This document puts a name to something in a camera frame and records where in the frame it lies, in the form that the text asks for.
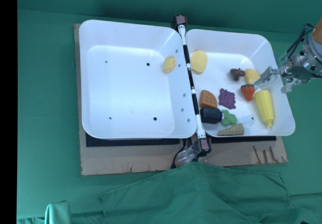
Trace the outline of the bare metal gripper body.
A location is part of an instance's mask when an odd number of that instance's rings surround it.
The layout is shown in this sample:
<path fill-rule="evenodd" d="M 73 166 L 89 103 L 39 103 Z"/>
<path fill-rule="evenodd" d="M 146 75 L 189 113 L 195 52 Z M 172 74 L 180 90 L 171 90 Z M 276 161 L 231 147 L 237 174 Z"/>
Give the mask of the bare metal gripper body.
<path fill-rule="evenodd" d="M 298 54 L 287 56 L 281 61 L 279 74 L 284 79 L 304 82 L 321 78 L 321 44 L 305 43 Z"/>

